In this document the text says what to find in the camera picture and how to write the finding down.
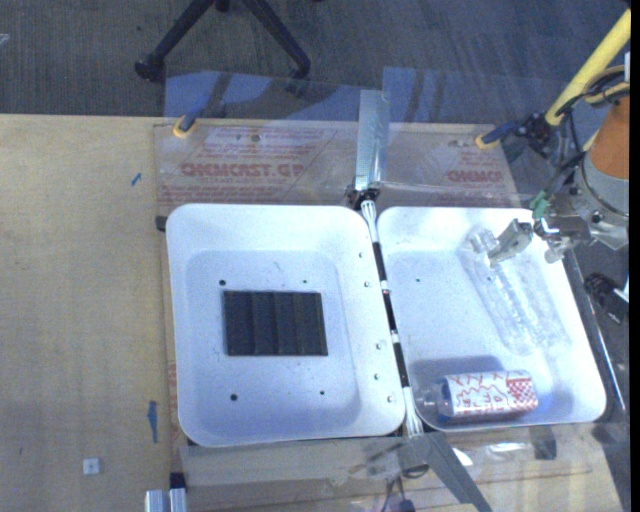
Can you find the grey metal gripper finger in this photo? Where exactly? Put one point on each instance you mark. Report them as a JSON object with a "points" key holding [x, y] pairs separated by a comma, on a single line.
{"points": [[511, 241], [554, 250]]}

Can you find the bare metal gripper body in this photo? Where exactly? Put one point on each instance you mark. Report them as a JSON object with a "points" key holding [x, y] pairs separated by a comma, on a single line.
{"points": [[582, 225]]}

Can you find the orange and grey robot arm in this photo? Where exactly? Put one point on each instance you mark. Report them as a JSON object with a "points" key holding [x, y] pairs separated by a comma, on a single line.
{"points": [[611, 150]]}

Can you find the clear plastic bottle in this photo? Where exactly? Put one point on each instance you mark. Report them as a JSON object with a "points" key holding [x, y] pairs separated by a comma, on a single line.
{"points": [[525, 305]]}

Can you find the white plastic tray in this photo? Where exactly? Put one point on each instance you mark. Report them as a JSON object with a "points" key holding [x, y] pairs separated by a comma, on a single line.
{"points": [[280, 400], [440, 320]]}

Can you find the thin black and white rod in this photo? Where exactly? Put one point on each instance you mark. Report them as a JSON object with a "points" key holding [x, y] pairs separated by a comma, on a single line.
{"points": [[382, 272]]}

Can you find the white can with red print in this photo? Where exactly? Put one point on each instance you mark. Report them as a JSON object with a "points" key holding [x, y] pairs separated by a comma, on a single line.
{"points": [[487, 395]]}

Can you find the black ribbed square pad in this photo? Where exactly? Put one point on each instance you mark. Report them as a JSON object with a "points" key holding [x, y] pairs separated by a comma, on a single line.
{"points": [[275, 323]]}

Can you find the brown cardboard board red print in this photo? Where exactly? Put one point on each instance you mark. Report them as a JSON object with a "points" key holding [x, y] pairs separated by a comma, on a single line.
{"points": [[260, 165]]}

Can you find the black chair base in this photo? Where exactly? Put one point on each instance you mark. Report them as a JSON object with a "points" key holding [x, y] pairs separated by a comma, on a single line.
{"points": [[275, 30]]}

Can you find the small white square piece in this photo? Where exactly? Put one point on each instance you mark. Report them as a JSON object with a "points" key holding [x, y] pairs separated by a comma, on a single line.
{"points": [[91, 466]]}

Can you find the black cylinder on white bracket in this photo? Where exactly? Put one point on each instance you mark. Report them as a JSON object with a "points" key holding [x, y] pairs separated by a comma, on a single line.
{"points": [[606, 294]]}

